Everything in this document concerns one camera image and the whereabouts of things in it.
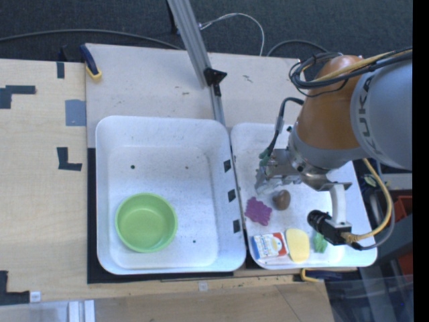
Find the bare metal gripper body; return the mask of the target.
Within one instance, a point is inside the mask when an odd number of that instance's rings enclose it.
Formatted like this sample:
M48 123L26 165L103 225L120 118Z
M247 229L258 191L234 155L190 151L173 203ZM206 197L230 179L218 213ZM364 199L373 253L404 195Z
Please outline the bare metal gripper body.
M264 167L268 182L276 176L299 175L301 184L316 191L329 191L332 187L327 177L329 170L311 165L294 150L275 149Z

